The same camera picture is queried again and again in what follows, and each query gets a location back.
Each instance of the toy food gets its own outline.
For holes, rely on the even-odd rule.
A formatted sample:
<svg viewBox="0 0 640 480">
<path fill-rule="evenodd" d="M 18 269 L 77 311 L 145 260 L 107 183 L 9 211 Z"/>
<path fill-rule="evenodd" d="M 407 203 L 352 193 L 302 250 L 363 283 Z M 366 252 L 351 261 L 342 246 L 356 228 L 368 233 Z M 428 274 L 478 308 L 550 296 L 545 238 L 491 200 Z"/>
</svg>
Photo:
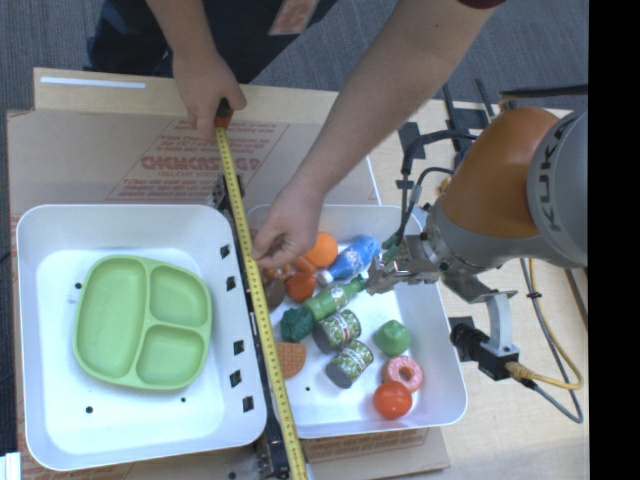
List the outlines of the toy food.
<svg viewBox="0 0 640 480">
<path fill-rule="evenodd" d="M 313 326 L 313 339 L 318 348 L 327 353 L 356 339 L 360 332 L 358 317 L 353 311 L 345 309 L 316 322 Z"/>
<path fill-rule="evenodd" d="M 364 343 L 351 340 L 326 366 L 327 376 L 339 387 L 350 388 L 367 366 L 373 362 L 373 352 Z"/>
<path fill-rule="evenodd" d="M 308 272 L 296 272 L 285 282 L 287 295 L 296 302 L 302 302 L 313 295 L 316 277 Z"/>
<path fill-rule="evenodd" d="M 264 296 L 267 299 L 267 306 L 270 310 L 274 310 L 282 304 L 287 292 L 282 279 L 267 279 L 262 283 L 262 287 L 264 288 Z"/>
<path fill-rule="evenodd" d="M 313 330 L 313 315 L 305 308 L 287 309 L 280 320 L 280 332 L 284 341 L 297 343 Z"/>
<path fill-rule="evenodd" d="M 316 267 L 327 267 L 338 256 L 338 242 L 329 233 L 320 231 L 316 235 L 316 243 L 305 256 Z"/>
<path fill-rule="evenodd" d="M 383 382 L 373 393 L 373 406 L 388 420 L 407 414 L 412 403 L 411 392 L 402 382 L 395 380 Z"/>
<path fill-rule="evenodd" d="M 382 380 L 398 381 L 414 393 L 422 386 L 424 375 L 420 365 L 409 356 L 398 356 L 389 359 L 382 370 Z"/>
<path fill-rule="evenodd" d="M 349 279 L 364 271 L 379 252 L 380 245 L 375 238 L 359 235 L 327 269 L 318 272 L 318 282 L 326 286 L 334 281 Z"/>
<path fill-rule="evenodd" d="M 293 266 L 296 268 L 298 272 L 307 272 L 309 274 L 316 273 L 316 266 L 309 261 L 309 258 L 306 256 L 298 256 L 295 260 L 293 260 Z"/>
<path fill-rule="evenodd" d="M 286 281 L 293 275 L 293 267 L 289 264 L 283 265 L 280 268 L 264 268 L 262 269 L 261 276 L 267 279 L 280 279 Z"/>
<path fill-rule="evenodd" d="M 313 297 L 306 299 L 301 307 L 308 309 L 313 319 L 319 322 L 331 313 L 346 307 L 366 287 L 364 278 L 358 275 L 348 283 L 327 286 Z"/>
<path fill-rule="evenodd" d="M 307 347 L 302 343 L 276 342 L 278 359 L 282 367 L 282 376 L 290 379 L 304 366 L 307 359 Z"/>
<path fill-rule="evenodd" d="M 397 320 L 389 320 L 380 327 L 373 341 L 390 357 L 399 356 L 411 345 L 411 335 L 407 328 Z"/>
</svg>

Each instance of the cookie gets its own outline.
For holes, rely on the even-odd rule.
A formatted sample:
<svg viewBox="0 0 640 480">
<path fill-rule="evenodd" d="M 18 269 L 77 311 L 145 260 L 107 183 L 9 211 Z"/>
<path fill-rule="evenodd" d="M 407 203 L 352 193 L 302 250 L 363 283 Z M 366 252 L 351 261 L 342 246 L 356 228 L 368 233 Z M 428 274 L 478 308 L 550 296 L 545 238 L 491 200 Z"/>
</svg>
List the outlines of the cookie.
<svg viewBox="0 0 640 480">
<path fill-rule="evenodd" d="M 285 379 L 293 377 L 302 370 L 307 359 L 307 347 L 302 343 L 276 342 L 278 358 L 282 367 L 282 376 Z"/>
</svg>

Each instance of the gray carpet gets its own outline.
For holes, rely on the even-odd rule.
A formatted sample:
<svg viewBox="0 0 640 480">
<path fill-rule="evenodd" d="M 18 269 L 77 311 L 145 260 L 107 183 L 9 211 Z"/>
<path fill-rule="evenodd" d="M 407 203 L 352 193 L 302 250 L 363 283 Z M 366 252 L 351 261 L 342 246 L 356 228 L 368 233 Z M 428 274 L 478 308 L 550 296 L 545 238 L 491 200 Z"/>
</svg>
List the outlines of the gray carpet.
<svg viewBox="0 0 640 480">
<path fill-rule="evenodd" d="M 340 0 L 254 83 L 339 90 L 395 2 Z M 101 3 L 0 0 L 0 456 L 16 447 L 5 113 L 32 106 L 33 67 L 87 65 L 85 41 L 93 33 Z M 493 103 L 501 90 L 585 84 L 588 44 L 589 0 L 509 0 L 448 81 L 451 96 L 481 101 L 477 78 Z M 536 104 L 578 109 L 586 105 L 586 97 L 558 96 Z"/>
</svg>

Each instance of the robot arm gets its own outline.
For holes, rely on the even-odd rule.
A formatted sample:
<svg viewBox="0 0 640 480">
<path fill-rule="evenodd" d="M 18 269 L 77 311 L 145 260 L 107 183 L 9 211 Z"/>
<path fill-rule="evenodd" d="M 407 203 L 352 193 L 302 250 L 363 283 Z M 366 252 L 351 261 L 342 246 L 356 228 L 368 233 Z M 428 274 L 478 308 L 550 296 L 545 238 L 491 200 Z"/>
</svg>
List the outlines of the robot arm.
<svg viewBox="0 0 640 480">
<path fill-rule="evenodd" d="M 469 149 L 420 235 L 372 262 L 367 291 L 441 279 L 466 302 L 485 303 L 491 336 L 454 329 L 452 341 L 473 345 L 480 368 L 506 378 L 503 366 L 518 353 L 508 303 L 516 292 L 492 290 L 477 276 L 515 258 L 587 266 L 587 146 L 586 112 L 558 119 L 537 107 L 505 110 Z"/>
</svg>

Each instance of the hand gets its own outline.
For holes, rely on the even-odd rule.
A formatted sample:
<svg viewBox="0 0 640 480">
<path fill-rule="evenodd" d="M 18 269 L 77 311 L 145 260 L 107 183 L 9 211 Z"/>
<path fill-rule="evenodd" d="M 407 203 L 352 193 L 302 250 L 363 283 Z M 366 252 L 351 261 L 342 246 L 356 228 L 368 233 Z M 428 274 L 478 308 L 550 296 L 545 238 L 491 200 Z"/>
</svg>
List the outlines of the hand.
<svg viewBox="0 0 640 480">
<path fill-rule="evenodd" d="M 217 53 L 189 57 L 174 54 L 173 76 L 199 139 L 214 139 L 214 119 L 222 98 L 227 98 L 233 110 L 247 105 L 233 72 Z"/>
<path fill-rule="evenodd" d="M 293 182 L 280 191 L 253 237 L 251 256 L 260 267 L 282 267 L 313 247 L 324 198 L 323 192 Z"/>
</svg>

